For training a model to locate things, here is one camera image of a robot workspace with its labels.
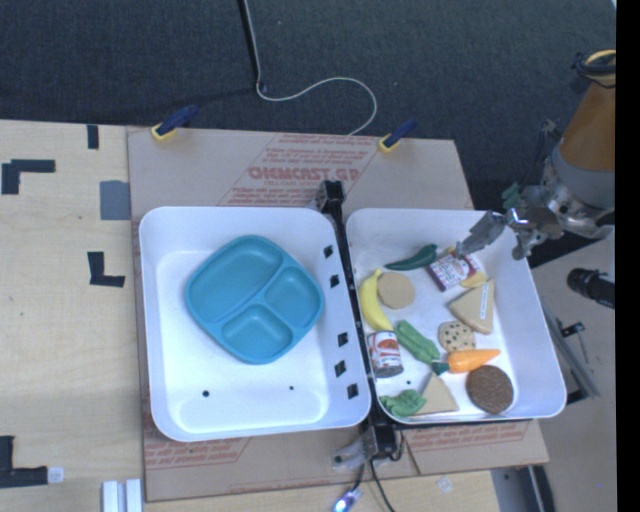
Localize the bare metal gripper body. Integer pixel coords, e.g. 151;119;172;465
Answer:
504;182;616;243

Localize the red and white packet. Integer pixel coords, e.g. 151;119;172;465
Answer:
425;251;484;293

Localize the green chili pepper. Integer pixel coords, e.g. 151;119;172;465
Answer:
383;243;439;272

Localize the pale yellow triangular sandwich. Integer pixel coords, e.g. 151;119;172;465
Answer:
447;278;497;336

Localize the round tan biscuit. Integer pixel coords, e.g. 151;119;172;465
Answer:
376;271;417;311

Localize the chocolate chip cookie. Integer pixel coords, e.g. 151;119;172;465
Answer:
437;320;477;353

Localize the white plastic tray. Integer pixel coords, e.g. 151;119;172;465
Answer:
138;205;373;444
344;207;568;426

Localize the green pea pod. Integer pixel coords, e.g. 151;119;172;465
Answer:
394;319;442;365

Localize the orange carrot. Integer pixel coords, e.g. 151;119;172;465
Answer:
430;348;502;377

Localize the yellow banana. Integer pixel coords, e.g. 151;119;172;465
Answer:
357;267;395;333

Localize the thin black rod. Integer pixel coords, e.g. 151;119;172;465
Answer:
327;199;384;432

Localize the round brown patty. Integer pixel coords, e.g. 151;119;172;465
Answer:
465;364;516;416

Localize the small red and white can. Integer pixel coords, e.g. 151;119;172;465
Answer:
366;329;405;380

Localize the tan triangular bread slice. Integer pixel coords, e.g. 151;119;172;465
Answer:
410;372;461;418

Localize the green lettuce leaf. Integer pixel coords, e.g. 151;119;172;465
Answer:
378;389;428;419

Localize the blue divided plate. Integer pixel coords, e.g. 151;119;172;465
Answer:
184;234;327;366

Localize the brown cardboard board red print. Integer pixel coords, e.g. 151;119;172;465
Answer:
125;125;550;503

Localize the black cylinder on white bracket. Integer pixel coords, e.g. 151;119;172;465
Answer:
566;267;617;310

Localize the black block with thin wires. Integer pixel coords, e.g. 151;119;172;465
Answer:
316;179;348;215
368;422;402;460

